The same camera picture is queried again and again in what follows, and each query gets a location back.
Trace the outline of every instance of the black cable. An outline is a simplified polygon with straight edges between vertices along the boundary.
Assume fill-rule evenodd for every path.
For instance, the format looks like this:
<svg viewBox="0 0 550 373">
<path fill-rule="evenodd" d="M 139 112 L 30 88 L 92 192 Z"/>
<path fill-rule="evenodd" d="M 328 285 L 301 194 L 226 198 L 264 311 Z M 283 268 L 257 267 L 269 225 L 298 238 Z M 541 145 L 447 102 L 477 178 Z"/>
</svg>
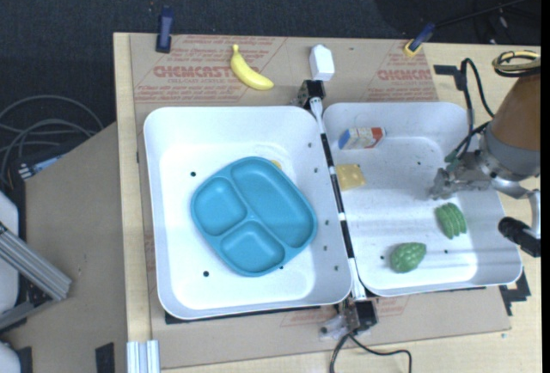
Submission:
<svg viewBox="0 0 550 373">
<path fill-rule="evenodd" d="M 483 123 L 482 125 L 478 125 L 476 128 L 474 128 L 472 130 L 472 135 L 477 135 L 478 133 L 481 133 L 482 131 L 484 131 L 486 129 L 486 127 L 489 125 L 491 121 L 487 121 L 485 123 Z M 462 139 L 462 141 L 456 146 L 455 148 L 455 151 L 458 153 L 458 151 L 460 151 L 461 147 L 468 141 L 470 137 L 467 135 L 466 137 L 464 137 L 464 139 Z"/>
<path fill-rule="evenodd" d="M 472 11 L 479 10 L 480 9 L 479 5 L 480 5 L 480 0 L 474 0 Z M 489 30 L 486 30 L 483 32 L 480 30 L 480 25 L 479 25 L 480 21 L 482 21 L 485 28 L 493 28 L 493 26 L 491 24 L 491 21 L 489 20 L 489 17 L 486 15 L 482 15 L 480 17 L 474 17 L 474 19 L 472 20 L 474 25 L 474 32 L 475 32 L 475 36 L 477 37 L 477 40 L 480 43 L 486 43 L 487 41 L 491 40 L 492 36 L 491 38 L 488 38 L 487 34 L 490 32 Z"/>
<path fill-rule="evenodd" d="M 475 81 L 478 85 L 478 91 L 480 92 L 481 104 L 483 104 L 483 108 L 486 110 L 489 116 L 493 118 L 495 115 L 492 112 L 492 110 L 489 108 L 489 105 L 487 104 L 487 101 L 485 99 L 485 94 L 483 92 L 483 85 L 481 84 L 481 77 L 480 77 L 480 73 L 478 72 L 478 68 L 475 66 L 474 62 L 470 58 L 465 58 L 462 62 L 465 64 L 465 66 L 469 65 L 472 68 L 472 71 L 474 72 L 474 76 L 475 76 Z"/>
<path fill-rule="evenodd" d="M 466 142 L 464 143 L 464 147 L 462 148 L 462 152 L 459 153 L 457 156 L 458 160 L 461 160 L 468 151 L 470 143 L 472 142 L 472 136 L 474 135 L 474 106 L 472 105 L 472 99 L 470 98 L 470 92 L 468 91 L 468 76 L 466 75 L 468 60 L 469 58 L 466 58 L 462 60 L 461 63 L 461 73 L 464 78 L 462 93 L 464 94 L 464 100 L 466 101 L 467 109 L 467 137 Z"/>
<path fill-rule="evenodd" d="M 378 352 L 378 351 L 370 349 L 366 345 L 361 344 L 355 338 L 355 336 L 353 336 L 353 332 L 349 332 L 349 333 L 345 334 L 340 339 L 340 341 L 338 342 L 336 347 L 334 347 L 333 355 L 331 356 L 330 363 L 328 365 L 328 370 L 329 370 L 330 373 L 334 373 L 334 365 L 336 364 L 336 357 L 338 356 L 340 350 L 342 349 L 342 347 L 344 346 L 344 344 L 345 344 L 345 342 L 347 341 L 348 338 L 351 339 L 355 344 L 357 344 L 363 350 L 365 350 L 366 352 L 371 353 L 373 355 L 393 356 L 393 355 L 398 355 L 398 354 L 401 354 L 401 353 L 406 354 L 408 356 L 408 373 L 412 373 L 412 371 L 413 371 L 413 355 L 408 350 L 400 349 L 400 350 L 395 350 L 395 351 L 392 351 L 392 352 Z"/>
<path fill-rule="evenodd" d="M 518 3 L 525 2 L 525 1 L 527 1 L 527 0 L 512 0 L 511 2 L 504 3 L 504 4 L 501 4 L 501 5 L 492 6 L 491 8 L 486 8 L 486 9 L 483 9 L 481 11 L 474 11 L 470 14 L 462 15 L 460 17 L 455 17 L 455 18 L 448 19 L 448 20 L 445 20 L 445 21 L 440 21 L 439 23 L 436 23 L 436 28 L 442 28 L 444 26 L 452 25 L 452 24 L 455 24 L 459 21 L 465 21 L 467 19 L 471 19 L 471 18 L 477 17 L 479 15 L 484 15 L 484 14 L 487 14 L 489 12 L 496 11 L 498 9 L 504 9 L 504 8 L 509 7 L 509 6 L 516 5 Z"/>
<path fill-rule="evenodd" d="M 524 19 L 528 19 L 528 20 L 531 20 L 531 21 L 540 21 L 541 20 L 540 15 L 534 14 L 532 12 L 525 11 L 523 9 L 516 8 L 514 6 L 510 6 L 508 8 L 508 14 L 513 14 L 513 15 L 516 15 L 518 17 L 522 17 Z"/>
</svg>

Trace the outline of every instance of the cable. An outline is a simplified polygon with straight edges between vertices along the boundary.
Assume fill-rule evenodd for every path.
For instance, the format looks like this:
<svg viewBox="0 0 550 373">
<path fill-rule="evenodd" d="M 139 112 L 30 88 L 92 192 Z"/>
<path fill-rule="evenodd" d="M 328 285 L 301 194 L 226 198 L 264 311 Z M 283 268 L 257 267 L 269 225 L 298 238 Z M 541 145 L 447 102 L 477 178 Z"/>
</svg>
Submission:
<svg viewBox="0 0 550 373">
<path fill-rule="evenodd" d="M 499 4 L 504 4 L 506 0 L 498 0 Z M 540 11 L 540 6 L 538 6 L 536 3 L 530 3 L 529 5 L 526 5 L 525 7 L 521 7 L 520 5 L 510 5 L 506 9 L 499 9 L 498 15 L 497 15 L 497 21 L 495 23 L 491 23 L 491 16 L 486 15 L 486 26 L 489 28 L 488 31 L 486 31 L 486 34 L 490 34 L 487 36 L 484 36 L 484 38 L 479 39 L 480 42 L 491 42 L 493 44 L 502 44 L 502 41 L 497 41 L 497 32 L 498 32 L 498 25 L 502 28 L 502 31 L 504 33 L 504 36 L 506 39 L 512 44 L 517 44 L 516 39 L 512 35 L 511 32 L 514 25 L 514 19 L 515 17 L 522 18 L 529 20 L 531 23 L 534 24 L 534 29 L 540 29 L 541 27 L 541 12 L 528 12 L 524 8 L 528 9 L 535 9 L 536 11 Z"/>
<path fill-rule="evenodd" d="M 11 110 L 13 110 L 14 108 L 19 107 L 20 105 L 25 104 L 25 103 L 30 102 L 30 101 L 40 101 L 40 100 L 64 101 L 64 102 L 68 102 L 68 103 L 70 103 L 74 106 L 80 107 L 84 112 L 89 114 L 92 117 L 92 119 L 94 119 L 94 121 L 99 126 L 100 130 L 102 130 L 104 128 L 103 124 L 101 123 L 101 120 L 88 107 L 84 106 L 81 102 L 78 102 L 78 101 L 73 100 L 71 98 L 66 98 L 66 97 L 61 96 L 61 95 L 35 95 L 35 96 L 29 96 L 27 98 L 23 98 L 19 101 L 14 102 L 13 104 L 10 104 L 2 112 L 0 112 L 0 120 L 2 120 L 2 118 L 7 113 L 9 113 Z M 2 123 L 0 123 L 0 128 L 4 129 L 5 131 L 11 131 L 13 133 L 20 133 L 22 131 L 22 129 L 18 129 L 16 127 L 12 127 L 10 125 L 5 125 L 5 124 L 2 124 Z M 42 135 L 51 135 L 51 134 L 59 134 L 59 133 L 58 132 L 42 132 L 41 134 Z"/>
<path fill-rule="evenodd" d="M 477 135 L 478 133 L 481 133 L 482 131 L 484 131 L 486 129 L 486 127 L 489 125 L 490 122 L 491 121 L 487 121 L 487 122 L 483 123 L 482 125 L 478 125 L 475 129 L 472 130 L 472 135 Z M 462 141 L 456 146 L 455 151 L 458 152 L 460 150 L 460 148 L 465 143 L 468 142 L 469 138 L 470 137 L 467 135 L 464 139 L 462 139 Z"/>
<path fill-rule="evenodd" d="M 91 117 L 91 119 L 95 122 L 99 130 L 102 130 L 104 128 L 104 125 L 101 123 L 101 120 L 98 118 L 98 116 L 92 112 L 88 107 L 84 106 L 81 102 L 73 100 L 71 98 L 67 98 L 61 95 L 34 95 L 29 96 L 27 98 L 23 98 L 19 101 L 16 101 L 9 106 L 7 106 L 5 109 L 0 111 L 0 120 L 5 118 L 5 116 L 17 109 L 18 107 L 22 107 L 23 105 L 27 105 L 30 102 L 36 102 L 36 101 L 62 101 L 71 104 L 72 106 L 78 107 L 79 109 L 83 110 L 87 115 Z M 62 126 L 63 129 L 50 129 L 50 130 L 42 130 L 45 127 L 48 126 Z M 74 124 L 70 121 L 67 121 L 65 119 L 60 118 L 50 118 L 50 119 L 43 119 L 37 123 L 32 124 L 28 128 L 21 128 L 21 127 L 15 127 L 12 125 L 0 123 L 0 130 L 7 131 L 8 133 L 12 133 L 15 135 L 11 141 L 9 141 L 9 145 L 2 146 L 0 148 L 0 153 L 2 153 L 2 159 L 0 160 L 0 188 L 2 190 L 5 190 L 8 187 L 11 187 L 9 182 L 9 177 L 7 175 L 8 173 L 8 165 L 9 165 L 9 159 L 12 156 L 16 156 L 18 158 L 23 156 L 23 151 L 26 146 L 29 145 L 59 145 L 60 142 L 58 142 L 58 139 L 49 139 L 46 137 L 59 137 L 64 135 L 77 135 L 77 136 L 84 136 L 86 138 L 91 138 L 93 135 L 97 133 L 96 130 L 89 130 L 85 129 L 78 124 Z"/>
<path fill-rule="evenodd" d="M 467 65 L 469 65 L 472 68 L 472 71 L 474 72 L 474 76 L 475 76 L 475 81 L 478 85 L 478 91 L 480 93 L 481 104 L 483 104 L 483 108 L 486 110 L 486 112 L 489 114 L 489 116 L 491 118 L 494 117 L 495 115 L 492 112 L 492 110 L 489 108 L 489 105 L 487 104 L 487 101 L 485 99 L 485 94 L 483 93 L 483 85 L 481 84 L 481 78 L 480 78 L 480 73 L 478 72 L 478 68 L 475 66 L 474 62 L 470 58 L 464 58 L 464 60 L 462 61 L 462 65 L 463 65 L 463 69 L 464 69 L 464 74 L 466 74 Z"/>
<path fill-rule="evenodd" d="M 480 7 L 479 7 L 480 0 L 474 0 L 473 3 L 474 3 L 473 7 L 472 7 L 473 11 L 477 11 L 478 9 L 480 9 Z M 480 21 L 484 24 L 485 28 L 489 28 L 490 30 L 481 31 Z M 479 17 L 474 17 L 473 20 L 472 20 L 472 24 L 473 24 L 473 27 L 474 27 L 475 36 L 477 38 L 477 41 L 479 41 L 479 42 L 485 42 L 486 43 L 488 41 L 491 41 L 492 40 L 492 35 L 487 35 L 487 34 L 489 34 L 490 31 L 493 31 L 492 34 L 496 33 L 496 30 L 494 29 L 494 26 L 492 25 L 491 20 L 489 18 L 489 15 L 482 15 L 482 16 L 479 16 Z"/>
<path fill-rule="evenodd" d="M 334 365 L 336 364 L 336 357 L 338 356 L 340 350 L 342 349 L 342 347 L 344 346 L 344 344 L 345 344 L 345 342 L 347 341 L 348 338 L 351 339 L 356 345 L 361 347 L 363 350 L 365 350 L 366 352 L 371 353 L 373 355 L 393 356 L 393 355 L 398 355 L 398 354 L 401 354 L 401 353 L 406 354 L 407 357 L 408 357 L 408 373 L 412 373 L 412 371 L 413 371 L 413 355 L 408 350 L 400 349 L 400 350 L 395 350 L 393 352 L 377 352 L 375 350 L 370 349 L 366 345 L 361 344 L 355 338 L 355 336 L 353 336 L 353 332 L 349 332 L 349 333 L 345 334 L 340 339 L 340 341 L 338 342 L 336 347 L 334 347 L 333 355 L 331 356 L 330 363 L 328 365 L 328 370 L 329 370 L 330 373 L 334 373 Z"/>
<path fill-rule="evenodd" d="M 470 142 L 472 141 L 472 136 L 474 135 L 474 106 L 472 105 L 472 99 L 470 97 L 470 92 L 468 90 L 468 76 L 466 73 L 467 67 L 468 67 L 468 61 L 470 64 L 472 63 L 472 60 L 469 58 L 465 58 L 461 62 L 461 73 L 464 83 L 461 86 L 462 93 L 464 94 L 464 100 L 466 101 L 466 109 L 467 109 L 467 136 L 466 136 L 466 142 L 464 143 L 464 146 L 462 147 L 462 151 L 458 153 L 457 159 L 460 161 L 462 157 L 466 154 L 468 151 L 468 147 L 470 146 Z"/>
<path fill-rule="evenodd" d="M 523 64 L 511 64 L 517 58 L 529 60 Z M 508 51 L 501 53 L 492 61 L 492 67 L 500 76 L 529 76 L 541 72 L 541 56 L 533 51 Z"/>
<path fill-rule="evenodd" d="M 37 122 L 31 125 L 30 127 L 28 127 L 27 129 L 20 131 L 19 134 L 12 140 L 11 144 L 7 147 L 2 159 L 2 165 L 0 166 L 0 182 L 2 183 L 3 187 L 9 186 L 8 179 L 5 177 L 5 175 L 6 175 L 6 168 L 8 166 L 9 156 L 11 154 L 12 149 L 14 149 L 17 143 L 21 140 L 21 138 L 26 137 L 29 132 L 47 125 L 67 125 L 69 127 L 74 128 L 77 131 L 81 131 L 87 138 L 92 137 L 92 133 L 90 131 L 86 131 L 79 125 L 72 124 L 63 119 L 44 119 L 43 121 Z"/>
<path fill-rule="evenodd" d="M 513 6 L 513 5 L 516 5 L 518 3 L 525 2 L 525 1 L 527 1 L 527 0 L 512 0 L 511 2 L 507 2 L 507 3 L 501 4 L 501 5 L 492 6 L 491 8 L 482 9 L 481 11 L 474 11 L 473 13 L 462 15 L 460 17 L 455 17 L 455 18 L 452 18 L 452 19 L 440 21 L 439 23 L 436 23 L 436 28 L 442 28 L 444 26 L 453 25 L 453 24 L 455 24 L 459 21 L 464 21 L 464 20 L 467 20 L 467 19 L 471 19 L 471 18 L 477 17 L 479 15 L 484 15 L 484 14 L 487 14 L 489 12 L 493 12 L 493 11 L 496 11 L 496 10 L 499 10 L 499 9 L 508 8 L 510 6 Z"/>
</svg>

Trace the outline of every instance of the cardboard sheet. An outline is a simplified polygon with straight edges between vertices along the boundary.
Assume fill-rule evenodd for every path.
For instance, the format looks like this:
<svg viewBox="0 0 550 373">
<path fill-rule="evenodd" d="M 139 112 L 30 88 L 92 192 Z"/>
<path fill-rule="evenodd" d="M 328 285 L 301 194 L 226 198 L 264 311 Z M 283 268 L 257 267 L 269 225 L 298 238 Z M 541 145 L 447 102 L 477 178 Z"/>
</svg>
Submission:
<svg viewBox="0 0 550 373">
<path fill-rule="evenodd" d="M 231 47 L 275 87 L 257 91 L 242 84 L 229 67 Z M 323 44 L 333 53 L 335 74 L 325 82 L 326 104 L 342 101 L 434 101 L 430 67 L 420 53 L 403 54 L 405 41 L 176 35 L 169 54 L 154 51 L 151 35 L 131 36 L 137 113 L 172 105 L 249 106 L 288 104 L 311 78 L 309 53 Z"/>
<path fill-rule="evenodd" d="M 97 349 L 125 371 L 118 158 L 113 124 L 25 184 L 27 242 L 72 280 L 66 300 L 2 335 L 31 348 L 33 371 L 95 372 Z"/>
</svg>

